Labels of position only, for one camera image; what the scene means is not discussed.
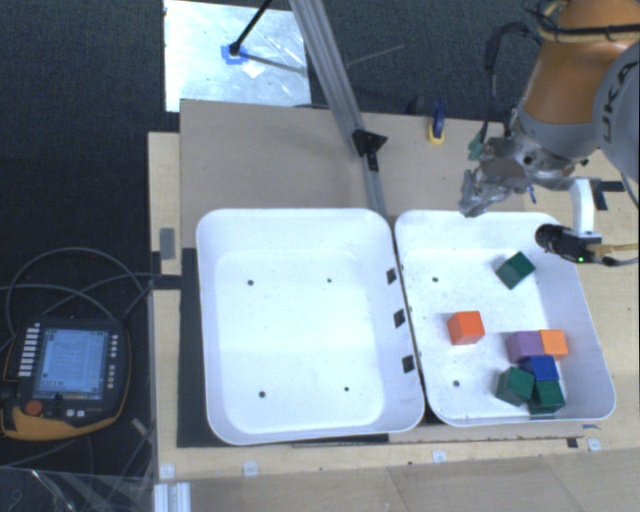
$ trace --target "blue cube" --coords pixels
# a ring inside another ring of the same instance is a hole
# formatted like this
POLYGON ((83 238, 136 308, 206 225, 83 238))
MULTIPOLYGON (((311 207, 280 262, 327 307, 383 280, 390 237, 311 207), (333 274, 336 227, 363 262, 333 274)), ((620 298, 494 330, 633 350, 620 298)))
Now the blue cube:
POLYGON ((558 380, 558 369, 553 356, 531 356, 520 363, 520 369, 532 373, 538 380, 558 380))

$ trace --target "robotic arm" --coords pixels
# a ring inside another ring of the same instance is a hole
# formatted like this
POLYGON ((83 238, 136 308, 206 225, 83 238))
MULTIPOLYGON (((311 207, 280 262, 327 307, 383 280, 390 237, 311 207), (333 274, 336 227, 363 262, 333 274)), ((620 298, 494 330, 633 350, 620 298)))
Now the robotic arm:
POLYGON ((557 229, 539 230, 536 238, 567 259, 592 261, 601 240, 584 221, 588 210, 576 208, 592 201, 585 200, 586 180, 571 174, 600 147, 623 181, 638 182, 640 3, 540 2, 537 17, 544 42, 529 83, 505 135, 480 141, 479 166, 465 173, 459 207, 476 217, 533 185, 571 191, 574 229, 563 229, 575 240, 567 245, 557 229))

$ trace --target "black hole in bin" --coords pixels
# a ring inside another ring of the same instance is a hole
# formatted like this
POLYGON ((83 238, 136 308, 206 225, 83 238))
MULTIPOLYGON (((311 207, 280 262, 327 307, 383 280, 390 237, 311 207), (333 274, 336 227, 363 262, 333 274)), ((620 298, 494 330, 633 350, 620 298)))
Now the black hole in bin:
POLYGON ((395 268, 390 268, 389 270, 387 270, 387 283, 391 284, 396 279, 398 279, 398 276, 396 275, 396 269, 395 268))
POLYGON ((400 327, 403 323, 405 323, 406 319, 404 317, 404 309, 401 309, 394 313, 393 321, 395 322, 396 327, 400 327))
POLYGON ((415 370, 416 365, 413 362, 413 356, 402 358, 402 368, 404 368, 404 373, 409 373, 411 370, 415 370))

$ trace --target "table surface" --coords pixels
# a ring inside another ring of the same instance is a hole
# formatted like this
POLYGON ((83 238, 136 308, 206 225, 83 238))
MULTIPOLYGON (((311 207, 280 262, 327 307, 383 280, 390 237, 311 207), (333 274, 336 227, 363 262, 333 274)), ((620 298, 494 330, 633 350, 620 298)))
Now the table surface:
MULTIPOLYGON (((390 220, 410 209, 456 208, 462 172, 472 166, 467 144, 479 123, 447 120, 444 145, 431 146, 423 118, 364 114, 364 120, 368 130, 389 137, 378 158, 390 220)), ((599 152, 580 175, 618 179, 599 152)), ((366 206, 359 160, 342 145, 330 113, 311 109, 183 102, 181 134, 149 134, 149 188, 152 249, 160 250, 161 229, 173 230, 174 250, 165 253, 161 268, 175 275, 182 247, 194 247, 195 223, 209 210, 366 206)), ((605 243, 635 241, 638 214, 626 194, 609 194, 607 202, 609 211, 596 217, 605 243)), ((561 192, 538 190, 535 205, 518 196, 494 210, 542 211, 564 225, 572 221, 570 198, 561 192)), ((258 462, 261 474, 282 474, 428 463, 438 450, 449 461, 557 454, 575 452, 566 439, 583 436, 597 437, 604 450, 639 447, 638 267, 583 266, 579 274, 616 388, 609 418, 586 426, 426 426, 364 446, 177 448, 180 294, 156 290, 151 365, 160 478, 237 476, 248 461, 258 462)), ((578 450, 587 450, 587 443, 578 450)))

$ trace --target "orange cube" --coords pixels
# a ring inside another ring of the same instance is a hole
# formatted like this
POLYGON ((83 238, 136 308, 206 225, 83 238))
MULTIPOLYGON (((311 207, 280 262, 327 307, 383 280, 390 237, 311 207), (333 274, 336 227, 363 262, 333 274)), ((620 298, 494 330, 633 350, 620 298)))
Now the orange cube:
POLYGON ((471 345, 484 336, 478 311, 459 311, 447 320, 452 345, 471 345))
POLYGON ((541 329, 540 338, 542 339, 544 353, 553 356, 554 359, 561 359, 569 353, 564 331, 560 329, 541 329))

